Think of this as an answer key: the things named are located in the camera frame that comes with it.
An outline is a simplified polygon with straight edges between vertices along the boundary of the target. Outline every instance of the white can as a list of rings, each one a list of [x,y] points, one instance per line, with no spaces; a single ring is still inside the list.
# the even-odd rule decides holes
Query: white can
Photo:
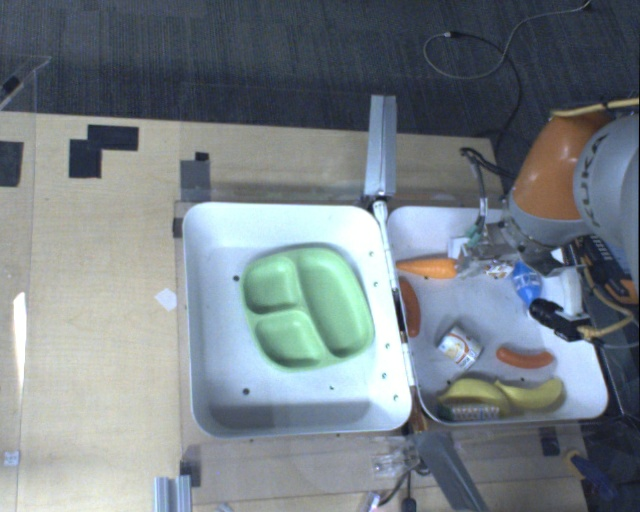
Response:
[[[463,370],[468,370],[476,362],[482,348],[480,343],[457,325],[449,329],[438,345],[438,350]]]

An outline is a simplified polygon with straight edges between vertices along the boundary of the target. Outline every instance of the wooden table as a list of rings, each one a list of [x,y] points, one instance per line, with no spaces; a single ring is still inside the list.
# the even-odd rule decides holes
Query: wooden table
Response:
[[[88,124],[136,126],[139,147],[103,151],[101,179],[70,179],[69,140],[86,139]],[[24,136],[11,125],[0,124],[0,140]],[[209,153],[214,183],[357,189],[367,135],[54,115],[37,115],[34,127],[22,409],[13,410],[15,401],[0,402],[3,417],[21,418],[21,431],[0,434],[5,450],[19,448],[21,461],[17,469],[5,467],[1,473],[0,493],[7,496],[0,502],[2,510],[11,510],[15,499],[20,512],[148,511],[154,477],[175,477],[182,456],[180,394],[185,389],[180,385],[177,313],[155,299],[165,288],[176,290],[171,227],[180,198],[179,161],[193,159],[195,151]],[[400,135],[401,192],[417,191],[436,204],[474,205],[476,184],[458,155],[462,145],[491,156],[486,140]],[[490,181],[489,189],[499,194],[497,180]],[[0,189],[0,226],[12,218],[12,201],[24,200],[16,190]],[[1,364],[3,375],[9,375],[8,363]],[[3,381],[3,397],[6,385]],[[559,439],[562,447],[583,447],[575,427],[559,431]],[[463,440],[460,445],[472,476],[481,476],[479,490],[493,510],[586,510],[581,485],[560,457],[543,457],[531,447],[522,451],[515,442],[505,449],[498,441]],[[225,450],[225,463],[240,470],[233,446]],[[266,480],[284,466],[276,459],[267,467]],[[361,471],[371,472],[370,465],[363,464]],[[500,481],[509,474],[516,476]],[[243,486],[246,482],[238,481],[231,494],[243,496]],[[422,507],[448,510],[433,478],[414,481],[414,486]],[[324,495],[280,496],[274,488],[261,496],[269,499],[230,505],[235,512],[351,512],[363,493],[335,489]],[[399,498],[385,510],[398,510],[398,503]],[[216,503],[194,507],[215,509]]]

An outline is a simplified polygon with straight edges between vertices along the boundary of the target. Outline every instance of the banana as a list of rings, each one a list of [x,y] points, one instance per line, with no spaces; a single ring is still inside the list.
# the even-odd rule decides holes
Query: banana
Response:
[[[514,406],[521,409],[543,409],[548,407],[560,398],[564,390],[562,381],[558,378],[550,379],[533,389],[507,386],[498,380],[495,381],[494,385],[506,395]]]
[[[496,386],[480,379],[464,378],[455,381],[438,397],[442,404],[453,403],[483,403],[500,408],[500,417],[508,416],[509,401],[505,394]]]

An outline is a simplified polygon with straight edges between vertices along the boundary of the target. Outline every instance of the green divided plate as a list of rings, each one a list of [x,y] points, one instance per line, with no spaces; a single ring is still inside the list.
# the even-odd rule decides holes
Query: green divided plate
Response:
[[[362,287],[332,249],[294,249],[260,258],[247,266],[240,284],[254,339],[283,369],[328,366],[373,342]]]

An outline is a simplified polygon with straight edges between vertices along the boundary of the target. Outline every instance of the black carpet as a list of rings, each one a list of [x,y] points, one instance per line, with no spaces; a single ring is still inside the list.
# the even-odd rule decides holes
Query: black carpet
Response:
[[[422,56],[445,30],[503,47],[521,19],[580,0],[33,0],[0,3],[0,53],[53,57],[42,112],[364,130],[369,96],[398,98],[400,132],[487,135],[515,107],[509,63],[490,77],[443,77]],[[538,19],[509,59],[522,101],[498,158],[517,170],[554,107],[637,94],[636,0]],[[430,46],[461,74],[500,54],[470,38]]]

